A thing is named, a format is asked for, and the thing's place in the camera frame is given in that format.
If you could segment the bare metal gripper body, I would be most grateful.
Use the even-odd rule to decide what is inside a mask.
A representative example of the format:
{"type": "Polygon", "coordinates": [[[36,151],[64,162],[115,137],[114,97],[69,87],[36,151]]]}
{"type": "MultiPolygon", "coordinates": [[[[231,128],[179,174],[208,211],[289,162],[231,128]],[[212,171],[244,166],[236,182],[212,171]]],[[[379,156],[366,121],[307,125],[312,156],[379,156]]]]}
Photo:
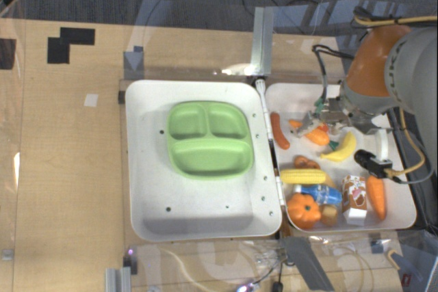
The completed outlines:
{"type": "Polygon", "coordinates": [[[350,102],[346,97],[329,98],[320,112],[320,120],[328,125],[351,127],[350,102]]]}

